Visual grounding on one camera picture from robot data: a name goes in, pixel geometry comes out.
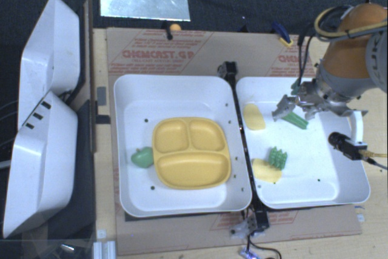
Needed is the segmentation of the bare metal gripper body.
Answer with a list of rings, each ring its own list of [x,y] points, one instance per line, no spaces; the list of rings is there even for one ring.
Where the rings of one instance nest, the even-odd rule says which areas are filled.
[[[351,98],[334,91],[323,80],[302,82],[296,93],[296,105],[304,108],[319,108],[321,112],[333,112],[338,116],[347,116],[351,108],[347,106]]]

